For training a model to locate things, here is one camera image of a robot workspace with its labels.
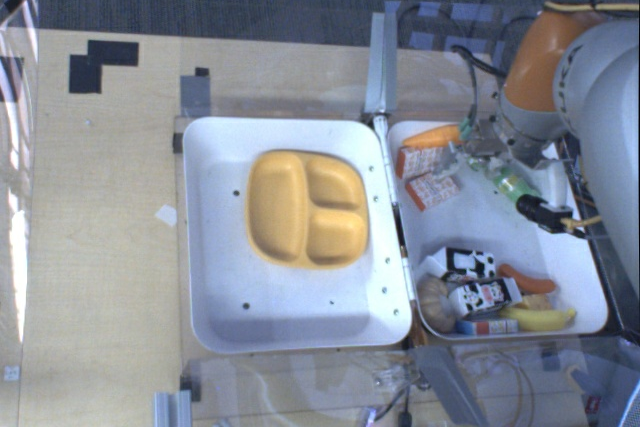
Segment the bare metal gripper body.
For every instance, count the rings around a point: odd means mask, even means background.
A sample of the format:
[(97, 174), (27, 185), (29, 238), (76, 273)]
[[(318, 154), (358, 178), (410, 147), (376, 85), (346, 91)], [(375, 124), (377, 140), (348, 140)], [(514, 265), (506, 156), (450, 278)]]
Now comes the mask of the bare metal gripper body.
[(502, 118), (481, 119), (462, 145), (464, 153), (474, 158), (497, 158), (505, 163), (514, 160), (511, 148), (518, 140), (515, 127)]

